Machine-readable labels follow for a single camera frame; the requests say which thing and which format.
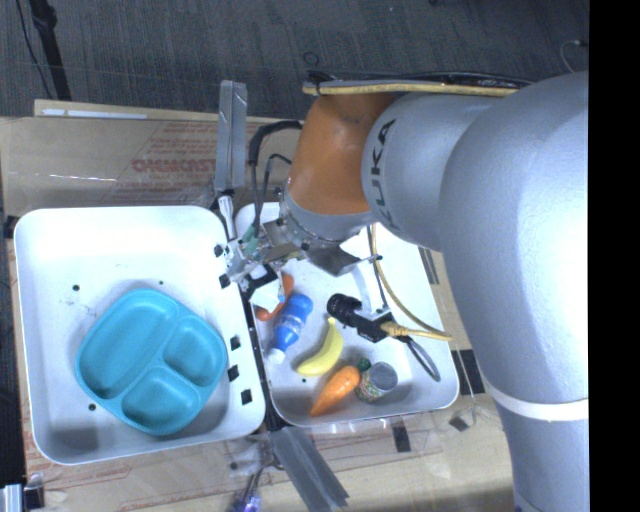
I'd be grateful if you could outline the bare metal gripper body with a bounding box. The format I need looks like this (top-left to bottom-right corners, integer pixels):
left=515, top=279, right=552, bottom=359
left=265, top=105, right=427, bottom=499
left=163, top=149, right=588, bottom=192
left=258, top=215, right=363, bottom=278

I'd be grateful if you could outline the white carton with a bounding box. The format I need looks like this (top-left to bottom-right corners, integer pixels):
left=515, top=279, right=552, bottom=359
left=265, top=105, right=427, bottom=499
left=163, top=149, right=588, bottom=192
left=248, top=277, right=287, bottom=312

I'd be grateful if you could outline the orange sausage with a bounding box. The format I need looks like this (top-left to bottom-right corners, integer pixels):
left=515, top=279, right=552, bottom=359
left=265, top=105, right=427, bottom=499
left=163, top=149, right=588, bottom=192
left=254, top=273, right=296, bottom=322

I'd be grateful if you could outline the blue bottle with white cap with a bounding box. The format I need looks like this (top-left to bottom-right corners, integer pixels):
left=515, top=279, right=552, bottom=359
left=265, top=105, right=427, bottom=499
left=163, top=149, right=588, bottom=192
left=266, top=292, right=315, bottom=365

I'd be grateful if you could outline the yellow banana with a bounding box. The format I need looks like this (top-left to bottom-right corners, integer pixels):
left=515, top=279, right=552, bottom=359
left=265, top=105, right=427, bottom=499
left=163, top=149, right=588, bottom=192
left=295, top=316, right=346, bottom=378

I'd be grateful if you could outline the blue divided plate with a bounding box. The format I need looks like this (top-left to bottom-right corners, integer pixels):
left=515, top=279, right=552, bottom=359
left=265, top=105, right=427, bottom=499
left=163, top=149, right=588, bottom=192
left=74, top=288, right=229, bottom=438

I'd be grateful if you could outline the white plastic tray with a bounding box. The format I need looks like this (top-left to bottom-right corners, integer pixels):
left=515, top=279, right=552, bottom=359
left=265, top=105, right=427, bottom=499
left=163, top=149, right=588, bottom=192
left=13, top=204, right=267, bottom=467
left=233, top=201, right=461, bottom=429

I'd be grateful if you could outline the orange carrot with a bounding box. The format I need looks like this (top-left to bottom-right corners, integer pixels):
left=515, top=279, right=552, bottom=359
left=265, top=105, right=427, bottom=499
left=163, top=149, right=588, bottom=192
left=309, top=357, right=373, bottom=418

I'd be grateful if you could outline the brown cardboard board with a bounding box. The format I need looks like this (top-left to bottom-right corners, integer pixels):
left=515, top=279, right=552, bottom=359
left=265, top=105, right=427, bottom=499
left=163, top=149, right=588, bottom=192
left=0, top=99, right=517, bottom=512

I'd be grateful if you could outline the small green labelled can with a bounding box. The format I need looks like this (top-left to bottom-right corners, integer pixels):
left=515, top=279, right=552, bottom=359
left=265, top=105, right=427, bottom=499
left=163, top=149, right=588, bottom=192
left=354, top=360, right=400, bottom=404

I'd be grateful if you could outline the black cylinder on white bracket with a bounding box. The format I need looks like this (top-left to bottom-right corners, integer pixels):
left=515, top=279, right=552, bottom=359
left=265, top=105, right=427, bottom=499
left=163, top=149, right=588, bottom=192
left=326, top=264, right=395, bottom=345

